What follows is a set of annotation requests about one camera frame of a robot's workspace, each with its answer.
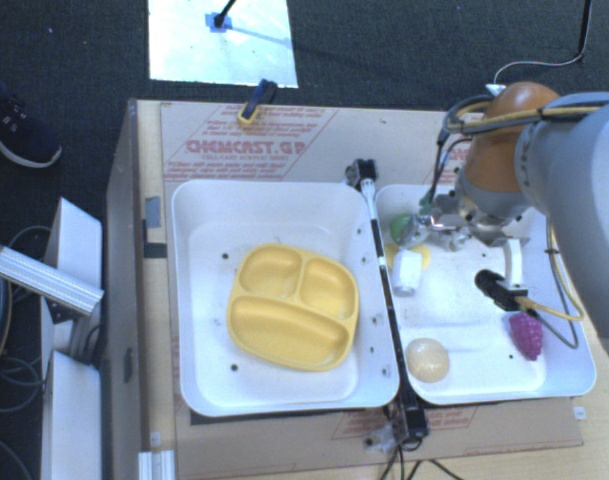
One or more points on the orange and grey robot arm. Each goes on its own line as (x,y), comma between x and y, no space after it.
(569,178)

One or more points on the yellow divided plate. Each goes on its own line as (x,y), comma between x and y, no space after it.
(289,313)

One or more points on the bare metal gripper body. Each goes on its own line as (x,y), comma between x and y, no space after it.
(451,216)

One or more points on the purple grapes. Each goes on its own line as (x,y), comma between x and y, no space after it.
(526,335)

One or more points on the white plastic tray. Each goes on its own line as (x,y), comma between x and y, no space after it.
(284,208)
(464,313)

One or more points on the green round toy fruit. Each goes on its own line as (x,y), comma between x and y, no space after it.
(399,226)

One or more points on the brown cardboard board red print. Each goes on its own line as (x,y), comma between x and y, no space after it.
(294,148)

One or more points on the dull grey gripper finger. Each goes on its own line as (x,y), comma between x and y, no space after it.
(455,241)
(417,231)

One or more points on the person's foot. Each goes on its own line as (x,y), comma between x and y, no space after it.
(14,133)

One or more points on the thin black and white rod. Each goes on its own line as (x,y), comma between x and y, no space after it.
(386,288)

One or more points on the yellow flat toy food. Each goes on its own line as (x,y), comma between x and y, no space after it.
(389,254)

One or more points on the beige round bread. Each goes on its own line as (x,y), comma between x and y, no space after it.
(427,360)

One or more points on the black cylinder on white bracket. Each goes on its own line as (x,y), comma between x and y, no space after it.
(496,288)

